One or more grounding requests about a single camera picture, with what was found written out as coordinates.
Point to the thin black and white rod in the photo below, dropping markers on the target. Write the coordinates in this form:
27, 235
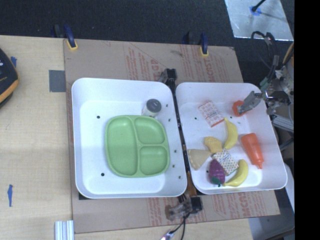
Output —
179, 124

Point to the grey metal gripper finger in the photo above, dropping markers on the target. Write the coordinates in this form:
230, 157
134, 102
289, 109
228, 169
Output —
271, 108
250, 101

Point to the orange bottle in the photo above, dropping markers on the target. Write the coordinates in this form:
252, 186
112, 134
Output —
252, 147

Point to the brown cardboard board red print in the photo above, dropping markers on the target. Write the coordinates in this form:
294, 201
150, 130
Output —
100, 59

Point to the green divided plate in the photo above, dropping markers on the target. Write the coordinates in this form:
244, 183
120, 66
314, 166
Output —
122, 146

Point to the purple grapes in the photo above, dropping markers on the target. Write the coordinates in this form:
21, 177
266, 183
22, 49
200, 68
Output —
216, 171

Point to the orange and white packet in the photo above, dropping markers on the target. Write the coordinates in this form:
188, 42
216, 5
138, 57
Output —
211, 113
226, 161

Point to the white plastic tray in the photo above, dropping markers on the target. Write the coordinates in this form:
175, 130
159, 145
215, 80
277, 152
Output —
90, 134
270, 159

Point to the yellow bread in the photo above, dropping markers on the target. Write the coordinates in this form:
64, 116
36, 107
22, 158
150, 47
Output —
213, 144

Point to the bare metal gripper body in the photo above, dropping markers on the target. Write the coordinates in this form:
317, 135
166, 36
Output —
282, 89

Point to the small pale jar grey lid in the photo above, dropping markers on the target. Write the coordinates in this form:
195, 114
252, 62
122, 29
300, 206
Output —
153, 106

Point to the yellow banana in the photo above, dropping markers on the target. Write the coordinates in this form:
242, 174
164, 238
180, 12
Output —
241, 175
231, 134

